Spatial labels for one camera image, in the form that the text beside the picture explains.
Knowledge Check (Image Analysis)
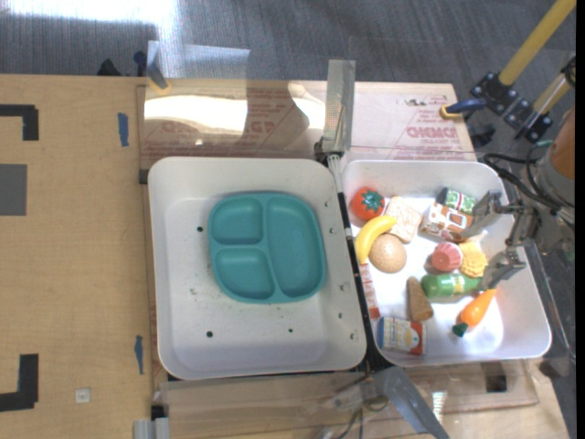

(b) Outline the pink cupcake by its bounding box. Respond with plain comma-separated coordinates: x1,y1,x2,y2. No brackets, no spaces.
430,241,464,273

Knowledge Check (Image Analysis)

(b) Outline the brown cardboard board, red print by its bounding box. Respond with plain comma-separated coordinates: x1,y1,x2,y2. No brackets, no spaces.
136,79,570,439

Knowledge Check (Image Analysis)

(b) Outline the red tomato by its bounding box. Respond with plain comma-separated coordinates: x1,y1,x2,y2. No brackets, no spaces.
349,186,387,222

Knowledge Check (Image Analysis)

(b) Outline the yellow ruffled toy food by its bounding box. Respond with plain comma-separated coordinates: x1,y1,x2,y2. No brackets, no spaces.
457,240,490,279

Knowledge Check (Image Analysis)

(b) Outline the green and white can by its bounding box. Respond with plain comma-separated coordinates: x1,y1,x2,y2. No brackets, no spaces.
434,186,478,216

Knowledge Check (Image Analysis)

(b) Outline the green bottle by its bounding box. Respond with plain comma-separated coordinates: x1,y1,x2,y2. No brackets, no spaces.
420,272,484,299

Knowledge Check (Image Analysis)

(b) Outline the teal divided plate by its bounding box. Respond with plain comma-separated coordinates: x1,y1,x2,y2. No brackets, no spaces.
207,190,328,305

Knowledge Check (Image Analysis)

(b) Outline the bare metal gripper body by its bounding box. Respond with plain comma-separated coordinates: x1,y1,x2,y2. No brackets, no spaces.
505,198,577,256

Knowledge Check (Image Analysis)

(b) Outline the orange carrot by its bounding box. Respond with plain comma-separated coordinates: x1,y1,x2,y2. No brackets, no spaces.
452,287,498,338

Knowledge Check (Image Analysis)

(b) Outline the red and white packet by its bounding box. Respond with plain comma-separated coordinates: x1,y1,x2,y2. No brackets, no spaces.
357,262,382,321

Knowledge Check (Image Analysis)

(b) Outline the white plastic tray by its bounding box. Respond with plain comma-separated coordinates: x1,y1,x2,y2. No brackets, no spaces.
341,158,554,369
146,155,368,381

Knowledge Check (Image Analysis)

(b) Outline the tan round bun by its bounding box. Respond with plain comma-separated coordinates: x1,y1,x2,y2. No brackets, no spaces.
367,232,409,274

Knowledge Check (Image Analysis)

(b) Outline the tan toast slice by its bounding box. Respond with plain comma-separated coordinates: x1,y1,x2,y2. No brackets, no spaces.
383,195,424,245

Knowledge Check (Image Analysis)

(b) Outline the white and orange carton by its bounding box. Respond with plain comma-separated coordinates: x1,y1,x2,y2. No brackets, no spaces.
377,316,428,357

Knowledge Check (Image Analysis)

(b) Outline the white and brown carton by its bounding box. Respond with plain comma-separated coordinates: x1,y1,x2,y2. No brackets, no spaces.
419,200,474,244

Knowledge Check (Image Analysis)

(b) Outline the tan ice cream cone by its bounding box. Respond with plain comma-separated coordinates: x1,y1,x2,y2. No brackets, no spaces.
406,275,435,324

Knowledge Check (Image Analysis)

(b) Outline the yellow banana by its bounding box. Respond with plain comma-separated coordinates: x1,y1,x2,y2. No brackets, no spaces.
353,214,399,266

